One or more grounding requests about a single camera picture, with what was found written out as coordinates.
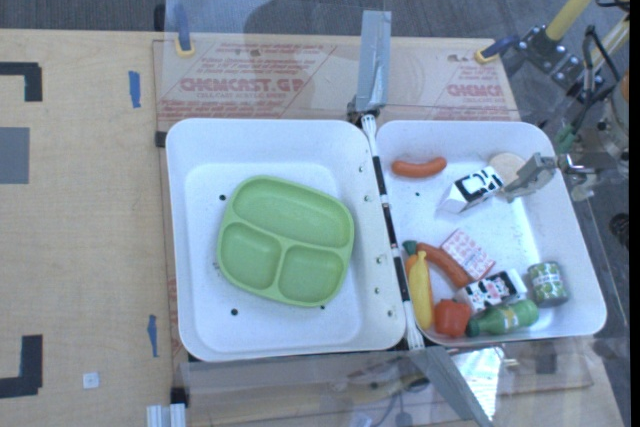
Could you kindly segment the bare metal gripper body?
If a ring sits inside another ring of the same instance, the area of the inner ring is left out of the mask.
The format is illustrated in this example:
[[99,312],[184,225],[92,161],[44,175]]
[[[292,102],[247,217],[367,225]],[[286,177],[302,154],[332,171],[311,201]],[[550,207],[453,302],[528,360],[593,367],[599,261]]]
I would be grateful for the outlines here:
[[565,124],[555,136],[559,165],[574,201],[584,201],[605,183],[629,176],[629,104],[605,102],[601,116],[577,129]]

